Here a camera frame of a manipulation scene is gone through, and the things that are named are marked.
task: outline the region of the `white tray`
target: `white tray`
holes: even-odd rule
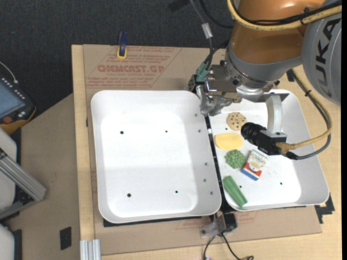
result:
[[[221,194],[196,95],[103,90],[91,102],[101,215],[112,223],[211,215]]]
[[[288,93],[286,90],[274,90],[274,92]],[[289,93],[282,106],[282,131],[288,135],[287,142],[292,144],[310,139],[309,130],[295,95]],[[232,112],[240,112],[248,122],[267,127],[266,104],[242,100],[241,103],[225,107],[221,114],[210,117],[213,135],[228,132],[240,134],[240,131],[234,131],[227,125],[227,116]],[[252,149],[257,147],[244,140],[239,150],[247,158]],[[313,151],[313,145],[308,145],[293,152],[297,155],[306,155]],[[314,205],[322,204],[328,199],[328,187],[317,156],[305,160],[289,160],[281,155],[268,156],[266,167],[262,170],[259,180],[254,181],[241,173],[240,168],[233,169],[226,164],[224,158],[226,151],[216,147],[216,155],[221,177],[230,175],[248,200],[247,204],[240,207],[225,192],[228,204],[236,210]]]

